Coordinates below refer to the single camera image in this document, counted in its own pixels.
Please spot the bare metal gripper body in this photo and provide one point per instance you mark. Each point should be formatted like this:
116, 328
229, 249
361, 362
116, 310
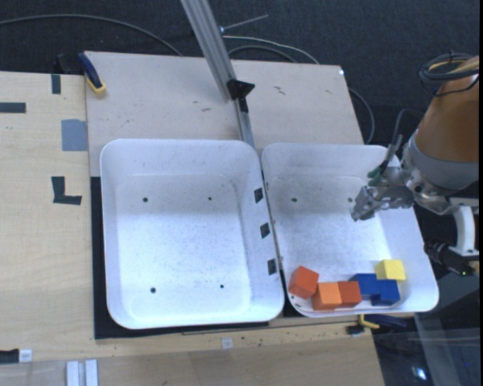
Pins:
398, 191

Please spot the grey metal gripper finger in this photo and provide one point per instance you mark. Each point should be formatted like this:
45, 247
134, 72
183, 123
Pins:
373, 207
358, 207

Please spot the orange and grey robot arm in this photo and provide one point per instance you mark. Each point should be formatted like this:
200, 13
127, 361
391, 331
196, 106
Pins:
447, 127

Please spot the white plastic tray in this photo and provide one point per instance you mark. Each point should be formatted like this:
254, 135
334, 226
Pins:
326, 231
181, 251

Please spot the yellow cube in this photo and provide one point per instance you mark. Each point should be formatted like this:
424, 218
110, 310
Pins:
390, 269

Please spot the blue cube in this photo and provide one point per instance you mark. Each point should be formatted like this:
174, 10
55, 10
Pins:
366, 283
387, 292

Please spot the dark orange cube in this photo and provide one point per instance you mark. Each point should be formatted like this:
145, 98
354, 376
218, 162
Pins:
303, 282

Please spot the light orange cube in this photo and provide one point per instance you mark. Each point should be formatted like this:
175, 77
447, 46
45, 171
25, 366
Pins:
327, 296

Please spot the black cylinder on white bracket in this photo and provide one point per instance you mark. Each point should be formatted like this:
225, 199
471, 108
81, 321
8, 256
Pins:
465, 231

